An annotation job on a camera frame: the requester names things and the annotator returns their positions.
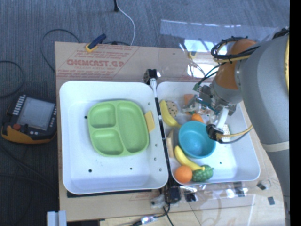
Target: green plate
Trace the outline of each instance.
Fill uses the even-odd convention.
[[[132,101],[112,100],[92,106],[88,113],[90,138],[103,156],[128,156],[142,152],[149,133],[141,108]]]

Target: yellow banana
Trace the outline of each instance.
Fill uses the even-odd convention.
[[[204,171],[205,170],[204,166],[201,167],[201,166],[197,165],[196,163],[194,163],[193,161],[189,160],[186,157],[186,155],[184,154],[183,150],[178,145],[176,145],[174,148],[174,155],[181,165],[190,167],[192,171],[195,171],[195,170],[203,170]]]
[[[181,125],[169,113],[165,100],[161,100],[160,109],[161,109],[162,119],[167,125],[169,125],[171,127],[177,127],[177,128],[181,127]]]

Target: black cable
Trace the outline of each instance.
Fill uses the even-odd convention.
[[[211,73],[212,70],[222,66],[225,63],[222,63],[221,65],[217,65],[215,67],[213,67],[197,84],[200,85],[201,83],[203,83],[206,79],[210,78],[211,76],[215,75],[217,72],[214,72],[212,74],[209,75],[209,73]]]
[[[0,173],[0,177],[13,178],[14,175],[6,174],[6,173]],[[41,182],[39,180],[36,180],[36,179],[33,179],[33,178],[24,177],[24,176],[20,176],[20,175],[17,175],[16,179],[23,180],[23,181],[28,181],[28,182],[34,182],[36,184],[40,184],[41,186],[44,186],[44,187],[48,188],[50,191],[52,191],[54,193],[54,195],[57,197],[57,191],[53,190],[53,188],[49,184],[47,184],[47,183],[43,183],[43,182]]]
[[[139,225],[141,225],[141,224],[142,224],[142,222],[141,222],[141,220],[140,220],[140,221],[137,221],[137,222],[133,223],[131,226],[139,226]]]
[[[44,53],[43,53],[43,40],[44,38],[50,34],[51,32],[55,32],[55,31],[62,31],[62,32],[67,32],[68,34],[71,34],[74,38],[76,38],[76,40],[78,41],[78,43],[80,43],[80,40],[78,39],[78,37],[76,35],[74,35],[72,32],[68,31],[68,30],[65,30],[65,29],[52,29],[50,31],[48,31],[47,33],[45,33],[41,39],[41,42],[40,42],[40,50],[41,50],[41,53],[42,53],[42,56],[44,58],[44,60],[46,61],[46,63],[49,65],[49,67],[55,72],[55,68],[48,62],[48,60],[46,59]]]
[[[223,59],[223,60],[227,59],[229,61],[231,59],[234,59],[234,58],[239,58],[239,57],[251,55],[258,48],[258,46],[246,49],[245,51],[242,51],[242,52],[240,52],[239,54],[236,54],[236,55],[231,55],[231,54],[230,55],[228,55],[228,54],[219,55],[218,52],[217,52],[222,46],[226,45],[229,42],[234,42],[234,41],[238,41],[238,40],[246,39],[246,38],[247,37],[245,37],[245,38],[243,38],[243,37],[231,37],[231,38],[228,38],[226,40],[222,40],[221,42],[219,42],[218,44],[213,46],[210,53],[215,59]]]
[[[288,27],[287,29],[283,28],[281,31],[275,33],[272,39],[284,36],[284,35],[288,34],[289,32],[290,32],[290,27]]]
[[[5,149],[4,149],[2,146],[1,146],[1,149],[2,149],[5,153],[8,153],[7,151],[5,151]],[[26,152],[27,152],[27,148],[26,148],[26,150],[25,150],[25,152],[24,152],[22,158],[25,157]],[[28,173],[24,170],[24,168],[22,168],[22,166],[21,166],[17,161],[15,161],[15,160],[13,160],[13,161],[17,164],[18,167],[17,167],[15,173],[14,173],[13,175],[10,175],[10,177],[12,177],[12,185],[11,185],[11,187],[10,187],[10,192],[9,192],[9,194],[8,194],[8,198],[10,198],[10,199],[12,199],[13,188],[14,188],[14,184],[15,184],[15,182],[16,182],[16,178],[18,177],[18,175],[17,175],[17,174],[18,174],[18,171],[19,171],[19,170],[22,170],[23,173],[24,173],[27,177],[29,176]],[[14,226],[15,224],[18,224],[18,223],[24,218],[24,216],[25,216],[26,213],[28,212],[28,209],[29,209],[29,207],[30,207],[30,205],[31,205],[31,202],[32,202],[32,184],[31,184],[30,201],[29,201],[29,203],[27,204],[27,207],[25,208],[24,212],[22,213],[22,215],[20,216],[20,218],[19,218],[16,222],[13,221],[12,215],[10,215],[10,213],[9,213],[9,209],[10,209],[10,206],[11,206],[11,200],[8,201],[8,218],[9,218],[9,220],[10,220],[10,226]]]
[[[31,187],[31,194],[30,194],[30,199],[29,199],[29,203],[27,204],[27,207],[26,209],[24,210],[23,214],[20,216],[20,218],[16,221],[16,222],[13,222],[13,219],[11,217],[11,215],[9,215],[9,220],[10,220],[10,226],[15,226],[17,225],[23,218],[24,216],[26,215],[26,213],[28,212],[29,210],[29,207],[32,203],[32,191],[33,191],[33,184],[32,183],[36,183],[36,184],[40,184],[44,187],[47,187],[48,189],[50,189],[54,194],[55,194],[55,197],[58,197],[58,193],[56,191],[56,189],[41,175],[39,174],[38,172],[36,172],[35,170],[31,169],[29,166],[27,166],[26,164],[22,163],[20,160],[18,160],[17,158],[15,158],[11,153],[9,153],[3,145],[0,144],[0,149],[2,150],[2,152],[4,152],[17,166],[18,166],[18,170],[22,170],[23,173],[26,175],[25,177],[24,176],[20,176],[18,175],[18,170],[16,170],[16,172],[14,173],[14,175],[10,175],[10,174],[4,174],[4,173],[1,173],[0,174],[0,177],[9,177],[9,178],[12,178],[12,186],[11,186],[11,190],[10,190],[10,193],[9,193],[9,198],[12,199],[12,193],[13,193],[13,186],[15,184],[15,181],[16,179],[19,179],[19,180],[25,180],[27,182],[30,182],[30,187]],[[31,172],[35,173],[36,175],[38,175],[41,179],[43,179],[46,183],[44,182],[41,182],[41,181],[38,181],[38,180],[35,180],[33,178],[30,178],[27,171],[25,169],[28,169],[30,170]],[[10,205],[11,205],[11,201],[8,201],[8,209],[10,208]]]
[[[174,226],[174,224],[173,224],[172,221],[170,220],[170,217],[169,217],[169,215],[168,215],[166,209],[165,209],[164,207],[163,207],[163,209],[164,209],[164,212],[166,213],[166,217],[168,218],[168,221],[170,222],[170,224],[171,224],[172,226]]]
[[[37,175],[38,177],[40,177],[41,179],[43,179],[43,180],[46,182],[46,184],[49,185],[49,187],[51,188],[51,190],[57,194],[57,190],[56,190],[56,189],[52,186],[52,184],[51,184],[49,181],[47,181],[47,179],[44,178],[40,173],[38,173],[37,171],[33,170],[31,167],[27,166],[26,164],[24,164],[23,162],[21,162],[20,160],[18,160],[17,158],[15,158],[12,154],[10,154],[10,153],[3,147],[3,145],[0,145],[0,149],[2,149],[3,152],[4,152],[7,156],[9,156],[9,157],[10,157],[17,165],[19,165],[19,167],[21,167],[21,168],[22,168],[22,167],[23,167],[23,168],[26,168],[26,169],[30,170],[31,172],[33,172],[34,174],[36,174],[36,175]]]
[[[7,93],[7,94],[0,95],[0,98],[4,98],[4,97],[10,96],[10,95],[16,93],[16,92],[23,86],[23,84],[24,84],[24,82],[25,82],[25,74],[24,74],[24,71],[23,71],[23,69],[21,68],[21,66],[18,65],[17,63],[15,63],[15,62],[13,62],[13,61],[9,61],[9,60],[0,60],[0,63],[11,63],[11,64],[15,65],[15,66],[21,71],[21,74],[22,74],[21,80],[19,80],[16,89],[14,89],[12,92],[9,92],[9,93]]]
[[[27,148],[25,149],[24,154],[21,157],[22,159],[25,157],[26,152],[27,152]],[[19,217],[19,219],[16,222],[14,222],[14,220],[12,218],[12,215],[9,213],[9,210],[10,210],[11,204],[12,204],[14,185],[15,185],[15,182],[16,182],[16,178],[18,176],[17,174],[18,174],[19,169],[21,169],[26,174],[27,177],[29,176],[28,173],[21,167],[21,165],[19,163],[17,163],[17,166],[18,166],[18,168],[16,169],[16,171],[15,171],[15,173],[13,175],[12,185],[11,185],[11,188],[10,188],[10,192],[8,194],[8,198],[10,199],[8,201],[8,218],[10,220],[11,225],[13,225],[13,226],[16,225],[16,224],[18,224],[24,218],[24,216],[27,214],[28,209],[29,209],[29,207],[30,207],[30,205],[32,203],[32,184],[30,184],[31,188],[30,188],[30,199],[29,199],[29,202],[27,203],[27,206],[26,206],[25,210],[23,211],[23,213],[21,214],[21,216]]]
[[[168,204],[167,211],[165,210],[164,206],[163,206],[163,209],[164,209],[164,213],[162,215],[159,215],[159,216],[154,216],[154,218],[160,218],[160,217],[164,217],[165,215],[167,215],[169,213],[169,210],[170,210],[170,203]]]
[[[120,41],[112,41],[112,42],[107,42],[107,43],[103,43],[103,44],[112,44],[112,45],[122,44],[122,45],[130,46],[128,43],[124,43],[124,42],[120,42]]]

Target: gray carpet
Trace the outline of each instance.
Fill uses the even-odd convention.
[[[134,46],[179,48],[185,40],[217,43],[231,36],[260,41],[290,23],[290,0],[117,0],[117,4],[135,23]],[[25,78],[21,84],[21,70],[13,63],[0,63],[0,121],[18,92],[55,98],[50,67],[55,63],[54,41],[77,40],[55,30],[41,43],[54,29],[68,30],[81,42],[105,33],[104,42],[130,44],[134,34],[128,17],[114,11],[113,0],[0,0],[0,60],[17,63]],[[46,225],[47,211],[59,209],[53,192],[58,175],[56,138],[40,146],[0,138],[0,145],[0,226]]]

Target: toy fruit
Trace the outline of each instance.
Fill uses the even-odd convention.
[[[186,155],[184,154],[184,152],[182,151],[182,149],[180,148],[179,145],[175,146],[175,148],[174,148],[174,155],[175,155],[177,161],[181,165],[185,165],[185,166],[190,167],[192,171],[195,171],[195,170],[205,170],[205,167],[200,167],[199,165],[197,165],[193,161],[189,160],[186,157]]]
[[[161,100],[160,109],[161,109],[162,119],[167,125],[169,125],[171,127],[177,127],[177,128],[181,127],[181,125],[169,113],[165,100]]]
[[[190,167],[182,165],[176,169],[174,177],[180,183],[187,183],[192,179],[192,170]]]
[[[175,117],[179,113],[178,107],[175,104],[175,102],[167,100],[166,105],[167,105],[167,108],[168,108],[168,112],[170,113],[170,115],[172,117]]]
[[[192,114],[191,120],[192,121],[199,121],[199,122],[204,123],[202,116],[198,113]]]
[[[205,170],[195,170],[192,172],[192,181],[194,182],[204,182],[213,176],[214,168],[208,165],[203,165]]]

